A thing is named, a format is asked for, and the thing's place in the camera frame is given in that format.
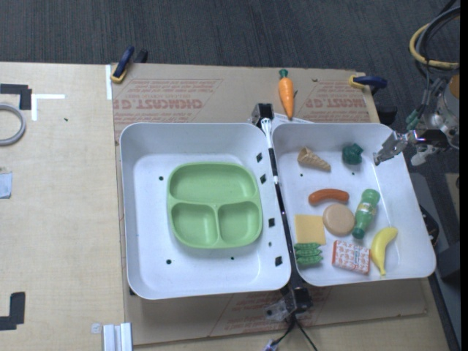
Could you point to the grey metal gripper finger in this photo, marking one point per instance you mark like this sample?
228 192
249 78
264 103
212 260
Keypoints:
392 140
386 155

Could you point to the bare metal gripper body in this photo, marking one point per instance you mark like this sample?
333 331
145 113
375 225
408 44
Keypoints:
440 132

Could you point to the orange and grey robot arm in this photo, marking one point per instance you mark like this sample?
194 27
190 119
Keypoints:
453 97

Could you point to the green broccoli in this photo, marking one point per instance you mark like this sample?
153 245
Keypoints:
351 154

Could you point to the white plastic tray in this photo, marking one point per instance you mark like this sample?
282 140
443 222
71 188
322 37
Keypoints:
150 210
398 203

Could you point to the green plastic bottle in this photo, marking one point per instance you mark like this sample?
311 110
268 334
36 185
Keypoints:
365 210

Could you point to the orange sausage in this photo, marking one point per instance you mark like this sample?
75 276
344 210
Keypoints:
327 196

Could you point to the tan ice cream cone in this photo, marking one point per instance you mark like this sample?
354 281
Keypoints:
311 158

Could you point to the tan round biscuit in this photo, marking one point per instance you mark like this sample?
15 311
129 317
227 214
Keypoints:
338 220

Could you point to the yellow banana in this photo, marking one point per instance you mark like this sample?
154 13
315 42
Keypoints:
382 245

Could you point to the orange and white carton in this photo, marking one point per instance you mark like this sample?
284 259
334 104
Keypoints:
351 256

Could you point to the yellow cheese slice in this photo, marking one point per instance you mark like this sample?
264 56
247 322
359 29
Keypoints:
309 229

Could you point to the thin black and white rod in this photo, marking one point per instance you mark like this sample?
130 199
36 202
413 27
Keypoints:
278 192

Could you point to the orange carrot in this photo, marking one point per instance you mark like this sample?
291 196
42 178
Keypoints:
286 93

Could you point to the green pea pods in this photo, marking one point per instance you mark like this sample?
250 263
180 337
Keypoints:
308 253

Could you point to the green divided plate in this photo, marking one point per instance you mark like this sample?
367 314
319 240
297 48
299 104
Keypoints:
204 181

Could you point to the brown cardboard board red print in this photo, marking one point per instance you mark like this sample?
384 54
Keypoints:
204 97

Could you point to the grey tape roll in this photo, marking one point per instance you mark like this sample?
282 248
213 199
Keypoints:
22 126

